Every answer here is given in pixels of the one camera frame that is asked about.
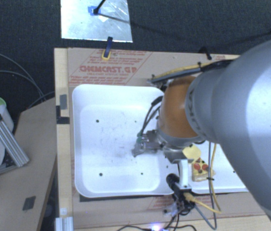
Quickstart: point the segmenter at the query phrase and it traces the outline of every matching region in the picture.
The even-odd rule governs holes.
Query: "wooden plank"
[[[30,162],[0,175],[0,231],[40,229],[56,170],[55,125],[54,99],[21,113],[15,138]]]
[[[55,99],[60,106],[60,97],[65,95],[66,108],[61,109],[61,116],[69,117],[67,49],[55,49]],[[73,216],[72,171],[70,152],[70,125],[57,124],[58,182],[60,217]]]
[[[221,218],[217,219],[218,230],[221,231],[271,231],[271,222],[267,216],[254,216],[254,217],[239,217],[239,218]],[[160,227],[164,227],[167,223],[160,224]],[[193,220],[179,222],[179,226],[193,225],[198,231],[210,231],[211,228],[204,220]],[[152,228],[152,225],[136,225],[141,228]],[[106,227],[106,228],[94,228],[94,229],[77,229],[75,231],[117,231],[119,227]],[[125,228],[124,231],[133,231],[135,229]],[[192,228],[182,228],[180,231],[191,231]]]

